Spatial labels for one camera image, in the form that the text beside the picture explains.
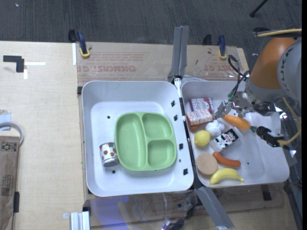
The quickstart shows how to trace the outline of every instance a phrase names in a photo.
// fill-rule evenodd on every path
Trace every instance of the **sausage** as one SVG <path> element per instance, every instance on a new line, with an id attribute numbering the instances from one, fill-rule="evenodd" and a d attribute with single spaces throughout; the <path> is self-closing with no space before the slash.
<path id="1" fill-rule="evenodd" d="M 234 167 L 234 168 L 241 166 L 241 162 L 239 160 L 227 159 L 216 151 L 212 155 L 215 157 L 217 162 L 221 165 L 225 165 L 225 166 L 228 166 L 228 167 Z"/>

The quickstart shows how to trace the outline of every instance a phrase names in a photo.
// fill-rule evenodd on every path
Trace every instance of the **yellow ball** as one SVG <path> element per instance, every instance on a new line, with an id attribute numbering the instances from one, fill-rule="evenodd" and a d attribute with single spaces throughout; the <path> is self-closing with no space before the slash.
<path id="1" fill-rule="evenodd" d="M 194 142 L 197 146 L 206 146 L 210 141 L 211 135 L 206 130 L 198 131 L 194 136 Z"/>

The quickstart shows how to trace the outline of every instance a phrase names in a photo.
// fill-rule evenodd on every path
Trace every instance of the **tin can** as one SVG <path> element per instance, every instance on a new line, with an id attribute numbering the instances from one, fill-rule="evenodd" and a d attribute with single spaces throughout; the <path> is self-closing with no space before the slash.
<path id="1" fill-rule="evenodd" d="M 114 142 L 107 142 L 99 146 L 100 157 L 104 167 L 111 167 L 119 164 Z"/>

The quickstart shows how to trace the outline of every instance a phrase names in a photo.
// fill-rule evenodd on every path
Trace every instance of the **yellow cable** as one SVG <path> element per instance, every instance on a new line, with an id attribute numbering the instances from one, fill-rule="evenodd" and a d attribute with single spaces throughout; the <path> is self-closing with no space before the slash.
<path id="1" fill-rule="evenodd" d="M 272 36 L 272 35 L 285 34 L 285 33 L 301 33 L 301 32 L 302 32 L 302 29 L 288 29 L 288 30 L 280 30 L 280 31 L 269 32 L 269 33 L 259 33 L 259 34 L 255 34 L 255 37 Z"/>
<path id="2" fill-rule="evenodd" d="M 289 108 L 290 112 L 292 113 L 292 115 L 295 117 L 295 119 L 297 120 L 298 122 L 298 132 L 289 140 L 277 140 L 277 142 L 279 143 L 279 145 L 281 147 L 285 146 L 285 145 L 288 145 L 289 143 L 291 143 L 292 141 L 294 141 L 294 139 L 296 137 L 298 137 L 301 132 L 302 132 L 302 125 L 301 125 L 301 122 L 299 121 L 297 115 L 295 114 L 295 112 L 293 111 L 292 107 L 289 105 L 289 103 L 287 102 L 287 100 L 283 97 L 283 102 L 286 104 L 286 106 Z"/>

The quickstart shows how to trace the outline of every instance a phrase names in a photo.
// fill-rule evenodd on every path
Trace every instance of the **toy banana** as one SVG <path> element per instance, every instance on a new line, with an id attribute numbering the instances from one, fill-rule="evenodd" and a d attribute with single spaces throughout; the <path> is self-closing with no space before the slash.
<path id="1" fill-rule="evenodd" d="M 220 182 L 222 179 L 238 179 L 241 182 L 244 181 L 244 178 L 239 176 L 237 171 L 232 168 L 222 168 L 218 169 L 210 178 L 210 184 L 217 184 Z"/>

